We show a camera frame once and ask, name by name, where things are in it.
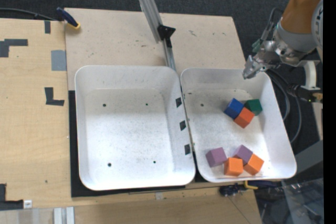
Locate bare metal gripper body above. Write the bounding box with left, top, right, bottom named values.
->
left=253, top=40, right=303, bottom=67

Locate green cube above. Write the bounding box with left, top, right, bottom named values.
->
left=244, top=98, right=264, bottom=116

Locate blue cube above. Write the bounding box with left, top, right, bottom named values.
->
left=223, top=98, right=245, bottom=120

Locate orange cube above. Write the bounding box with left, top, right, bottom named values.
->
left=243, top=153, right=265, bottom=176
left=233, top=106, right=256, bottom=129
left=223, top=156, right=245, bottom=177

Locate white plastic tray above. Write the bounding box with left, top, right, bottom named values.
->
left=180, top=68, right=298, bottom=184
left=74, top=65, right=196, bottom=191

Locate purple cube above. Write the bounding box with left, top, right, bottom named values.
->
left=205, top=147, right=228, bottom=168
left=233, top=144, right=254, bottom=166

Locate pale wood board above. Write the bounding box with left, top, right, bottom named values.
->
left=64, top=7, right=259, bottom=208

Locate black cylinder on white bracket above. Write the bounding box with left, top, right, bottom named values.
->
left=287, top=59, right=324, bottom=103

